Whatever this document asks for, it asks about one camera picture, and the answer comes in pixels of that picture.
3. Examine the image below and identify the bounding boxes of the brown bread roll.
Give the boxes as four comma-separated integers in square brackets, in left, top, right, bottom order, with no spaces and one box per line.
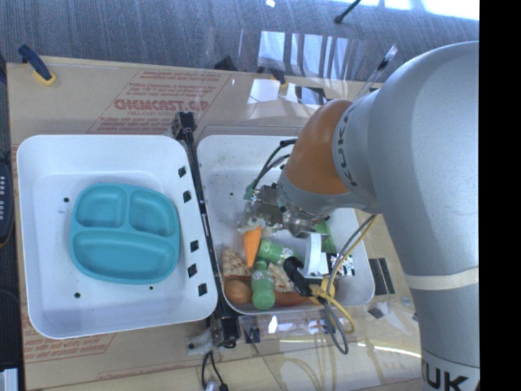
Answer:
[223,278,254,305]

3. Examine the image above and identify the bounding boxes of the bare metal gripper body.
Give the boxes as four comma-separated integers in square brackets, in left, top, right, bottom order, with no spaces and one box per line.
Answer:
[248,184,329,239]

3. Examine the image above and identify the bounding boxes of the pizza slice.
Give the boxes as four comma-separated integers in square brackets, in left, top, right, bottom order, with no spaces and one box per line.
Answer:
[266,261,297,293]

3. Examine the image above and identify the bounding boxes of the brown cardboard board red print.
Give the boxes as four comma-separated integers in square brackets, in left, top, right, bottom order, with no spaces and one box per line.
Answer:
[6,55,424,391]

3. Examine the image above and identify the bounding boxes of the tan waffle biscuit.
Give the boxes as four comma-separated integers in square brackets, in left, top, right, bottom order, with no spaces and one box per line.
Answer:
[221,247,252,280]

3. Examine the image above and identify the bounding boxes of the white plastic tray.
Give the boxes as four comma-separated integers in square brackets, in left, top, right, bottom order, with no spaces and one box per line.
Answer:
[15,134,220,340]
[195,134,376,316]

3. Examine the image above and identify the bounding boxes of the blue divided plate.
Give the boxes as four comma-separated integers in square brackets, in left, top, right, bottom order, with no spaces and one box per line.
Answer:
[68,182,182,286]

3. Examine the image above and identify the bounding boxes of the thin black rod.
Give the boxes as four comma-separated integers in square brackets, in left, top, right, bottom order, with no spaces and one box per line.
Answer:
[183,130,231,332]

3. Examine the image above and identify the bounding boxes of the black block with thin wires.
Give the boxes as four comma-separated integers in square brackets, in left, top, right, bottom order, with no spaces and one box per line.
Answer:
[208,314,242,349]
[170,111,198,138]

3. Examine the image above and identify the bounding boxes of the red sausage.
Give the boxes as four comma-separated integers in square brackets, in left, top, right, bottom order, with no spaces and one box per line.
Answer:
[273,289,311,308]

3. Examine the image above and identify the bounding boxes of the black cylinder on white bracket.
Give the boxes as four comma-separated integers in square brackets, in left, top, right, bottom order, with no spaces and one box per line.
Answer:
[283,233,331,297]

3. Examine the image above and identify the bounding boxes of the green packet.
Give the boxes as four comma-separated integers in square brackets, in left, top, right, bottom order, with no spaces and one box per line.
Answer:
[313,220,338,257]

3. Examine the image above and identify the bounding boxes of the black and white carton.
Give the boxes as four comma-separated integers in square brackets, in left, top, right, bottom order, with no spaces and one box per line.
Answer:
[327,252,357,279]

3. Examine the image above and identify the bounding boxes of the green bottle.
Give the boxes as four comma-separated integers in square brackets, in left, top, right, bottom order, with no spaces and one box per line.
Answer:
[250,259,277,312]
[256,238,301,266]

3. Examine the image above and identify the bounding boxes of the orange carrot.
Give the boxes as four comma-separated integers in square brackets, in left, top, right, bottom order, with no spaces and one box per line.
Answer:
[242,225,263,270]

